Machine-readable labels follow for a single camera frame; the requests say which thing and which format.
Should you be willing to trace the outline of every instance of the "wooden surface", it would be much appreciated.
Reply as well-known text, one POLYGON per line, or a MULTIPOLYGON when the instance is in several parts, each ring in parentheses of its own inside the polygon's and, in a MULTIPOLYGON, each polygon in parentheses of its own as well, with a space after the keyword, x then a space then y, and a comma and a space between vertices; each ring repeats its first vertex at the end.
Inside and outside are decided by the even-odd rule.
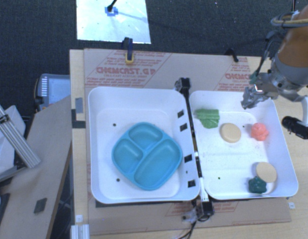
MULTIPOLYGON (((72 103, 76 98, 84 97, 84 52, 83 50, 70 51, 70 71, 72 87, 72 103)), ((259 58, 248 57, 251 71, 259 64, 259 58)), ((263 69, 267 70, 270 62, 266 61, 263 69)), ((301 90, 300 94, 307 94, 308 89, 301 90)), ((301 104, 292 103, 282 97, 275 101, 280 120, 284 116, 293 116, 302 119, 301 104)), ((78 115, 85 120, 84 113, 78 115)), ((292 222, 265 225, 248 225, 220 228, 195 229, 191 239, 263 239, 263 238, 308 238, 308 140, 302 140, 294 134, 289 134, 283 129, 284 136, 290 151, 290 156, 299 181, 298 193, 288 201, 294 203, 295 209, 290 210, 292 222)), ((86 153, 85 153, 85 130, 73 130, 73 165, 74 165, 74 192, 75 214, 83 215, 83 222, 87 223, 87 180, 86 180, 86 153)), ((91 236, 92 239, 176 239, 186 231, 161 231, 146 233, 130 233, 104 236, 91 236)))
POLYGON ((0 239, 50 238, 70 160, 70 102, 67 97, 35 115, 27 142, 41 162, 0 188, 1 195, 10 193, 0 239), (33 213, 36 202, 44 198, 44 210, 33 213))

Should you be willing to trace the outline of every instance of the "beige disc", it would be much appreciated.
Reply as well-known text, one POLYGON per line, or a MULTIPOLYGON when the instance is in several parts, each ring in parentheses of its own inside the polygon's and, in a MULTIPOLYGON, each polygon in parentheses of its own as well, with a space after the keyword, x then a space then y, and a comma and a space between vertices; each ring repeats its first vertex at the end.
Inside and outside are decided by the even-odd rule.
POLYGON ((242 133, 238 126, 233 123, 225 123, 220 128, 220 135, 222 138, 230 143, 239 141, 242 133))
POLYGON ((277 180, 277 171, 267 162, 260 162, 256 166, 256 173, 259 178, 261 178, 265 182, 274 182, 277 180))

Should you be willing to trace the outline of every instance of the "blue plate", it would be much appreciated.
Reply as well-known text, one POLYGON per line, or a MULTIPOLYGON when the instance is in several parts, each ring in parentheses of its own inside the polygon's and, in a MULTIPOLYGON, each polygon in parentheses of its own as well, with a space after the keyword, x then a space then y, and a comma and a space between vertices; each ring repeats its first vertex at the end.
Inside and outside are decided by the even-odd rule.
POLYGON ((112 161, 117 169, 144 190, 162 186, 182 160, 178 144, 158 127, 135 124, 117 141, 112 161))

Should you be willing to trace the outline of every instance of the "red object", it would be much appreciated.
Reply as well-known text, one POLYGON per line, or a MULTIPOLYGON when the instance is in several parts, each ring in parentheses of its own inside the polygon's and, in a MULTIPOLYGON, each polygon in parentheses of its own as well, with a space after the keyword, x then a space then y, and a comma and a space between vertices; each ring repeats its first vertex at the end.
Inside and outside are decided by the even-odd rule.
POLYGON ((252 126, 251 136, 258 141, 264 141, 268 136, 269 132, 266 129, 266 126, 262 123, 255 123, 252 126))

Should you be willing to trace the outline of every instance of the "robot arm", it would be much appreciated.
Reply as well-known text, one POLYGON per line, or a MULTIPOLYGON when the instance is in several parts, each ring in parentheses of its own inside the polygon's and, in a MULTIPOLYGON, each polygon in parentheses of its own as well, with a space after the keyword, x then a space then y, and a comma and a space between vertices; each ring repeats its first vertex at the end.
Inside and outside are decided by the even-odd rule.
POLYGON ((266 47, 259 68, 251 76, 252 87, 245 88, 241 104, 244 109, 253 108, 258 102, 276 99, 279 95, 292 102, 301 102, 303 121, 286 117, 283 126, 299 137, 308 139, 308 97, 298 94, 300 89, 308 86, 308 5, 301 12, 278 16, 271 23, 289 30, 272 59, 270 70, 259 73, 268 55, 266 47))

